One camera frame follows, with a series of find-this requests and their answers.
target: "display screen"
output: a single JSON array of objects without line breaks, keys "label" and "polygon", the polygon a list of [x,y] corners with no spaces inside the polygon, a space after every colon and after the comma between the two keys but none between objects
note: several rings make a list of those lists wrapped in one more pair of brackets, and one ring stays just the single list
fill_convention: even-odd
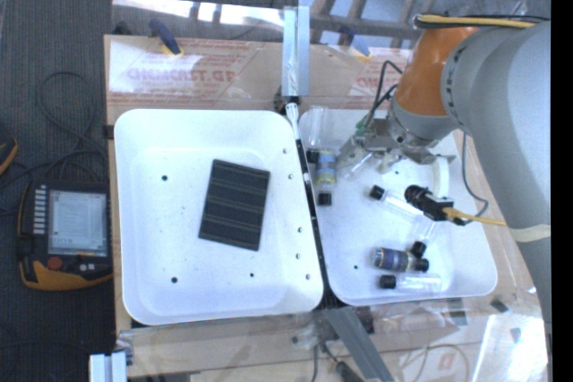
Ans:
[{"label": "display screen", "polygon": [[106,194],[50,190],[48,213],[48,253],[107,256]]}]

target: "yellow cable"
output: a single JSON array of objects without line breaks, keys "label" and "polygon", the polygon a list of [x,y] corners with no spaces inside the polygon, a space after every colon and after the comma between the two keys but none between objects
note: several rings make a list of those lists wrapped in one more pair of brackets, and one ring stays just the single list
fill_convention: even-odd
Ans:
[{"label": "yellow cable", "polygon": [[497,226],[507,226],[503,220],[494,220],[491,218],[483,218],[481,216],[469,215],[453,207],[447,207],[442,209],[443,212],[450,218],[464,218],[466,220],[479,221],[480,223],[486,223],[487,225],[497,225]]},{"label": "yellow cable", "polygon": [[498,18],[481,18],[481,17],[451,17],[440,16],[438,14],[418,14],[416,19],[420,22],[432,24],[462,24],[468,26],[502,26],[511,28],[526,29],[534,26],[535,22],[530,21],[513,21]]}]

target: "red button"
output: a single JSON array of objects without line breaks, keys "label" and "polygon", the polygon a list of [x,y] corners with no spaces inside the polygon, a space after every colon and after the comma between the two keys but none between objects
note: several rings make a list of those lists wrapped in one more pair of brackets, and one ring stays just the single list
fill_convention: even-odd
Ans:
[{"label": "red button", "polygon": [[64,262],[59,257],[50,257],[47,259],[47,268],[51,271],[59,271],[63,265]]}]

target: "robotic arm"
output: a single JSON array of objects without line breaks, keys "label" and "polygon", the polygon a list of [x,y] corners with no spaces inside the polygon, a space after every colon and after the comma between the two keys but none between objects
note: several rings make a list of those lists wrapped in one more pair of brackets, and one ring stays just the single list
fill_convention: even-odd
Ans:
[{"label": "robotic arm", "polygon": [[483,28],[463,20],[423,32],[364,147],[425,164],[454,129],[473,137],[538,293],[551,380],[551,22]]}]

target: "white tray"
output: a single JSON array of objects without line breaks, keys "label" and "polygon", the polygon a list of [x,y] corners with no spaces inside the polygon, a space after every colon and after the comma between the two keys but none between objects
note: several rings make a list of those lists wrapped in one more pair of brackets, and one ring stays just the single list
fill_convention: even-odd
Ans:
[{"label": "white tray", "polygon": [[[146,325],[296,313],[323,283],[295,138],[263,111],[136,109],[115,124],[124,304]],[[213,159],[270,171],[257,251],[199,239]]]},{"label": "white tray", "polygon": [[[311,111],[300,120],[301,137],[308,145],[311,131]],[[361,110],[329,109],[322,131],[323,145],[340,149],[355,131],[355,125],[365,115]],[[456,155],[458,150],[452,136],[444,139],[434,150],[442,155]],[[368,197],[377,184],[403,199],[404,190],[411,184],[428,187],[439,197],[447,195],[455,207],[468,214],[475,213],[473,198],[462,181],[461,161],[458,156],[449,165],[419,166],[402,160],[389,172],[381,174],[375,163],[367,163],[354,180],[338,174],[331,207],[317,206],[324,258],[329,283],[334,294],[353,306],[399,301],[430,300],[436,298],[481,296],[497,284],[497,268],[483,226],[473,222],[467,226],[439,223],[433,230],[424,257],[430,261],[429,272],[439,274],[441,291],[437,293],[405,293],[380,289],[377,282],[382,271],[372,264],[374,247],[408,250],[423,230],[420,220],[430,220],[410,207],[409,212],[395,212],[394,208]]]}]

